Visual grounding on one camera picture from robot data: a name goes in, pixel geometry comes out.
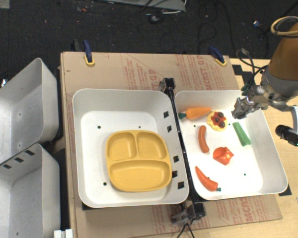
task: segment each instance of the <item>orange toy carrot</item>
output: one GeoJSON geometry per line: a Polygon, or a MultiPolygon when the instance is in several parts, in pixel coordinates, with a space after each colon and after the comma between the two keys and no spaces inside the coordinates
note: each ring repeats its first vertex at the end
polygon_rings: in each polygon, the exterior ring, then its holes
{"type": "Polygon", "coordinates": [[[195,172],[197,173],[200,182],[209,191],[221,191],[221,188],[218,188],[219,184],[210,178],[207,178],[198,167],[195,167],[195,172]]]}
{"type": "Polygon", "coordinates": [[[206,131],[207,131],[207,128],[204,125],[200,126],[198,139],[199,139],[200,148],[203,153],[208,153],[210,151],[205,138],[206,131]]]}
{"type": "Polygon", "coordinates": [[[212,109],[208,107],[188,108],[185,113],[179,113],[179,118],[194,119],[207,115],[212,109]]]}

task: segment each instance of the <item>black floor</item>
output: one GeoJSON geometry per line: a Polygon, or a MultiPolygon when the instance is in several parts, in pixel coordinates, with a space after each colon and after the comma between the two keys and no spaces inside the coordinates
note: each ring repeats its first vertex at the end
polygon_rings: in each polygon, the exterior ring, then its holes
{"type": "Polygon", "coordinates": [[[255,59],[270,59],[280,38],[261,35],[286,12],[298,16],[298,0],[188,0],[186,12],[164,15],[157,24],[146,16],[152,8],[140,9],[91,0],[10,0],[10,9],[0,9],[0,75],[12,78],[37,57],[54,70],[73,39],[81,48],[89,40],[94,52],[206,55],[213,45],[232,58],[245,48],[255,59]]]}

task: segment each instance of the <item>blue and yellow clamp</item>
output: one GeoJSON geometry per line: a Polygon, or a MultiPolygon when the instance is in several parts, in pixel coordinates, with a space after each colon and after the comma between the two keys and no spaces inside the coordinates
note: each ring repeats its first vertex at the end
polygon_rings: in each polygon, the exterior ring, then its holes
{"type": "Polygon", "coordinates": [[[215,58],[215,61],[219,65],[221,65],[221,66],[226,65],[226,61],[224,60],[224,57],[222,56],[222,54],[220,53],[220,51],[217,48],[214,48],[213,46],[209,46],[209,52],[215,58]]]}
{"type": "Polygon", "coordinates": [[[85,50],[85,55],[84,55],[85,62],[87,64],[87,66],[94,66],[95,65],[95,61],[94,61],[94,58],[93,58],[93,56],[91,54],[91,49],[90,49],[89,41],[84,40],[83,41],[83,44],[84,44],[84,50],[85,50]]]}

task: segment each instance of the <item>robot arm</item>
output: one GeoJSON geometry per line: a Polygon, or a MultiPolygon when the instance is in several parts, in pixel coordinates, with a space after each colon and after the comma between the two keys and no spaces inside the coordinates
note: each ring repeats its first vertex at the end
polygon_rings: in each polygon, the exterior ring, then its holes
{"type": "Polygon", "coordinates": [[[251,82],[242,88],[245,98],[236,100],[232,115],[235,119],[243,119],[248,113],[265,110],[269,106],[282,112],[291,112],[293,128],[280,125],[276,128],[276,134],[298,146],[298,106],[287,105],[290,99],[298,96],[298,22],[288,32],[275,29],[288,18],[298,21],[297,17],[285,17],[273,23],[271,31],[284,38],[269,64],[262,68],[260,84],[251,82]]]}

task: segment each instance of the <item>cardboard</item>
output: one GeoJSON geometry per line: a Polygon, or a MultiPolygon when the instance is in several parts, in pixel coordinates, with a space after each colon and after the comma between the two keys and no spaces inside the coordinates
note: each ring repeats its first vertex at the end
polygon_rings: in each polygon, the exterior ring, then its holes
{"type": "MultiPolygon", "coordinates": [[[[93,53],[95,66],[87,66],[82,52],[61,54],[63,115],[69,187],[71,228],[74,237],[131,238],[179,232],[171,221],[178,205],[86,209],[77,189],[73,94],[83,88],[157,90],[165,77],[175,79],[176,91],[236,90],[230,63],[220,66],[212,56],[93,53]]],[[[274,195],[235,198],[204,203],[206,217],[191,229],[207,229],[281,219],[274,195]]]]}

